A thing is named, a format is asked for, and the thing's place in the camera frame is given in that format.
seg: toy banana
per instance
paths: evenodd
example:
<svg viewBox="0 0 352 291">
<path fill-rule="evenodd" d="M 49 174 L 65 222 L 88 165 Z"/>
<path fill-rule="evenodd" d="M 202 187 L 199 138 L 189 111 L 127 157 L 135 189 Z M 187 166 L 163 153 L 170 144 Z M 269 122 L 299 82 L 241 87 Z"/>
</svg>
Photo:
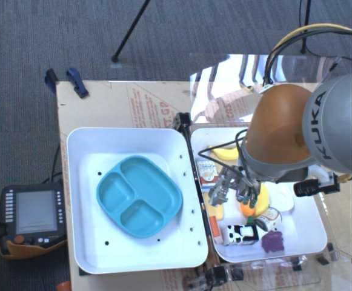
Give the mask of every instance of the toy banana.
<svg viewBox="0 0 352 291">
<path fill-rule="evenodd" d="M 224 149 L 224 148 L 217 148 L 212 150 L 215 155 L 224 160 L 224 161 L 234 161 L 239 157 L 239 153 L 237 152 L 237 147 L 232 149 Z"/>
<path fill-rule="evenodd" d="M 258 195 L 258 201 L 255 205 L 254 217 L 257 217 L 264 213 L 268 209 L 268 204 L 270 202 L 270 197 L 264 183 L 261 183 L 261 191 Z"/>
</svg>

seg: black stand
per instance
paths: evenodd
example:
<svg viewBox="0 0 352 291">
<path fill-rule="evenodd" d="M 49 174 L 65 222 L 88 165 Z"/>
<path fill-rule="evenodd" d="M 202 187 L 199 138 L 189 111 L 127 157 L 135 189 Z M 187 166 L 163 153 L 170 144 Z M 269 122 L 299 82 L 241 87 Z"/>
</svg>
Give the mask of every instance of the black stand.
<svg viewBox="0 0 352 291">
<path fill-rule="evenodd" d="M 304 24 L 304 26 L 309 24 L 310 4 L 311 4 L 311 0 L 308 0 L 307 1 L 307 12 L 305 14 L 305 24 Z M 307 51 L 306 47 L 307 47 L 307 39 L 304 38 L 304 39 L 302 39 L 301 54 L 305 54 L 305 52 Z"/>
<path fill-rule="evenodd" d="M 111 57 L 111 60 L 113 62 L 117 62 L 118 61 L 118 56 L 121 53 L 123 46 L 125 46 L 125 43 L 127 42 L 128 38 L 130 37 L 131 33 L 133 32 L 136 24 L 138 23 L 139 19 L 141 18 L 142 14 L 144 13 L 147 5 L 149 4 L 150 0 L 146 0 L 143 4 L 143 6 L 141 7 L 137 17 L 135 17 L 134 22 L 132 23 L 130 29 L 128 30 L 127 34 L 125 35 L 125 38 L 123 39 L 122 43 L 120 44 L 119 48 L 117 49 L 116 53 Z"/>
</svg>

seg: white tray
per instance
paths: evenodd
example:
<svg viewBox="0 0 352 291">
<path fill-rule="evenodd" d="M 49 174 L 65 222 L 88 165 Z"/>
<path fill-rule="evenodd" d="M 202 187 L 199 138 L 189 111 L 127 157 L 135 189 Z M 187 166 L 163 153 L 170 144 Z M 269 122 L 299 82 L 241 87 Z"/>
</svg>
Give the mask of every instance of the white tray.
<svg viewBox="0 0 352 291">
<path fill-rule="evenodd" d="M 215 146 L 235 139 L 235 135 L 244 128 L 201 128 L 191 135 L 191 145 L 195 159 L 199 158 L 198 152 L 209 145 Z M 271 193 L 272 183 L 268 183 Z M 242 214 L 239 202 L 235 198 L 236 191 L 230 189 L 227 194 L 228 202 L 223 204 L 224 216 L 218 221 L 219 227 L 232 224 L 246 224 L 247 219 Z M 290 210 L 282 211 L 282 222 L 277 230 L 282 232 L 284 250 L 268 252 L 262 248 L 259 240 L 251 246 L 224 246 L 214 244 L 218 255 L 231 263 L 256 261 L 285 256 L 306 255 L 323 250 L 327 244 L 327 233 L 317 209 L 314 198 L 311 196 L 297 197 L 293 192 L 294 206 Z"/>
<path fill-rule="evenodd" d="M 67 140 L 73 245 L 78 266 L 103 274 L 196 267 L 208 255 L 207 238 L 184 137 L 172 129 L 80 128 Z M 131 155 L 150 159 L 180 188 L 178 214 L 157 234 L 136 238 L 101 208 L 96 188 Z"/>
</svg>

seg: black wire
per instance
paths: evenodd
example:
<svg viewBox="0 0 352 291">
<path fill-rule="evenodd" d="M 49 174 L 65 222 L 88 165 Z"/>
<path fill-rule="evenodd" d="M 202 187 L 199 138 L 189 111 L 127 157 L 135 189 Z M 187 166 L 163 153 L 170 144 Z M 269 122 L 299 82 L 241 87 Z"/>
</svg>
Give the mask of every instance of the black wire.
<svg viewBox="0 0 352 291">
<path fill-rule="evenodd" d="M 300 27 L 302 27 L 302 24 L 301 24 L 301 8 L 302 8 L 302 0 L 299 0 L 298 21 L 299 21 L 299 26 Z"/>
<path fill-rule="evenodd" d="M 200 273 L 199 273 L 199 269 L 197 267 L 194 268 L 194 272 L 196 273 L 196 276 L 199 277 Z"/>
<path fill-rule="evenodd" d="M 240 176 L 241 178 L 244 178 L 243 173 L 241 173 L 241 172 L 240 172 L 239 170 L 237 170 L 236 168 L 234 168 L 234 167 L 232 167 L 232 166 L 229 166 L 229 165 L 227 165 L 226 163 L 223 163 L 223 162 L 217 160 L 216 158 L 212 158 L 212 157 L 210 157 L 210 156 L 208 156 L 208 155 L 204 155 L 203 153 L 204 153 L 204 152 L 207 152 L 207 151 L 212 151 L 212 150 L 214 150 L 214 149 L 218 149 L 218 148 L 221 148 L 221 147 L 225 147 L 225 146 L 228 146 L 228 145 L 233 144 L 233 143 L 236 143 L 236 147 L 237 147 L 237 150 L 238 150 L 238 152 L 239 152 L 239 141 L 240 141 L 240 140 L 243 140 L 244 137 L 238 139 L 238 136 L 239 136 L 241 133 L 246 132 L 246 131 L 247 131 L 247 129 L 243 129 L 243 130 L 241 130 L 239 133 L 236 134 L 235 140 L 232 140 L 232 141 L 229 141 L 229 142 L 226 142 L 226 143 L 223 143 L 223 144 L 219 144 L 219 145 L 215 145 L 215 146 L 213 146 L 213 147 L 209 147 L 209 148 L 203 149 L 203 150 L 201 150 L 200 152 L 198 152 L 198 155 L 201 156 L 201 157 L 203 157 L 203 158 L 207 158 L 207 159 L 209 159 L 210 161 L 216 162 L 216 163 L 218 163 L 219 165 L 221 165 L 222 167 L 225 167 L 225 168 L 227 168 L 228 170 L 231 170 L 232 172 L 235 172 L 235 174 L 237 174 L 237 175 Z"/>
<path fill-rule="evenodd" d="M 266 65 L 265 65 L 265 76 L 264 76 L 264 84 L 271 84 L 273 83 L 273 81 L 270 78 L 270 73 L 271 73 L 271 68 L 273 67 L 273 64 L 275 62 L 275 60 L 277 59 L 278 55 L 288 46 L 292 45 L 293 43 L 307 38 L 309 36 L 313 36 L 313 35 L 319 35 L 321 33 L 336 33 L 338 35 L 352 35 L 352 31 L 348 31 L 348 30 L 336 30 L 336 29 L 326 29 L 326 30 L 313 30 L 313 31 L 307 31 L 307 32 L 303 32 L 300 35 L 294 36 L 288 40 L 286 40 L 285 42 L 283 42 L 282 44 L 280 44 L 278 47 L 276 47 L 276 49 L 274 49 L 269 55 L 268 58 L 266 60 Z"/>
<path fill-rule="evenodd" d="M 299 0 L 299 11 L 298 11 L 298 24 L 299 24 L 299 27 L 302 27 L 302 23 L 301 23 L 301 9 L 302 9 L 302 0 Z M 332 58 L 332 57 L 336 57 L 336 56 L 323 56 L 323 55 L 318 55 L 316 53 L 313 53 L 307 45 L 305 45 L 305 48 L 307 49 L 307 51 L 309 53 L 311 53 L 312 55 L 314 56 L 317 56 L 317 57 L 327 57 L 327 58 Z M 352 58 L 350 57 L 346 57 L 346 56 L 341 56 L 342 59 L 346 59 L 346 60 L 349 60 L 349 61 L 352 61 Z"/>
<path fill-rule="evenodd" d="M 241 149 L 241 147 L 240 147 L 240 145 L 239 145 L 239 141 L 244 139 L 244 137 L 238 139 L 238 137 L 240 136 L 240 134 L 241 134 L 242 132 L 243 132 L 243 130 L 240 131 L 239 133 L 237 133 L 236 136 L 235 136 L 236 147 L 237 147 L 237 152 L 238 152 L 238 154 L 239 154 L 239 158 L 240 158 L 241 161 L 242 161 L 242 167 L 243 167 L 244 171 L 246 172 L 246 177 L 247 177 L 248 179 L 250 179 L 250 173 L 248 172 L 248 167 L 247 167 L 246 162 L 245 162 L 245 160 L 244 160 L 244 157 L 243 157 L 243 154 L 242 154 L 242 149 Z"/>
<path fill-rule="evenodd" d="M 53 173 L 55 172 L 55 167 L 56 167 L 56 162 L 57 162 L 57 157 L 60 152 L 60 144 L 57 146 L 55 156 L 53 157 L 53 162 L 52 162 L 52 168 L 50 170 L 50 176 L 49 176 L 49 182 L 53 181 Z"/>
<path fill-rule="evenodd" d="M 54 173 L 54 174 L 53 174 L 53 177 L 59 176 L 59 175 L 61 175 L 61 174 L 62 174 L 62 172 Z M 49 180 L 50 180 L 50 178 L 47 178 L 47 179 L 43 180 L 43 182 L 41 182 L 41 184 L 47 183 Z"/>
<path fill-rule="evenodd" d="M 38 264 L 36 258 L 33 259 L 33 260 L 34 260 L 34 262 L 36 263 L 36 269 L 37 269 L 38 275 L 39 275 L 40 280 L 41 280 L 41 289 L 42 289 L 42 291 L 45 291 L 46 289 L 45 289 L 44 280 L 42 279 L 41 269 L 40 269 L 40 267 L 39 267 L 39 264 Z"/>
</svg>

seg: blue plate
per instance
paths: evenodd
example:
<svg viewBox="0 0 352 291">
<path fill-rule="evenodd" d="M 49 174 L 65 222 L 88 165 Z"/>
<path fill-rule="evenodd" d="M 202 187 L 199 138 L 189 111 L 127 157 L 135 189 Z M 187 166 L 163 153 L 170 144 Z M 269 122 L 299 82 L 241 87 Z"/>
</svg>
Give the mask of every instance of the blue plate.
<svg viewBox="0 0 352 291">
<path fill-rule="evenodd" d="M 158 233 L 182 205 L 179 187 L 156 164 L 140 155 L 125 158 L 106 173 L 96 197 L 117 225 L 138 238 Z"/>
</svg>

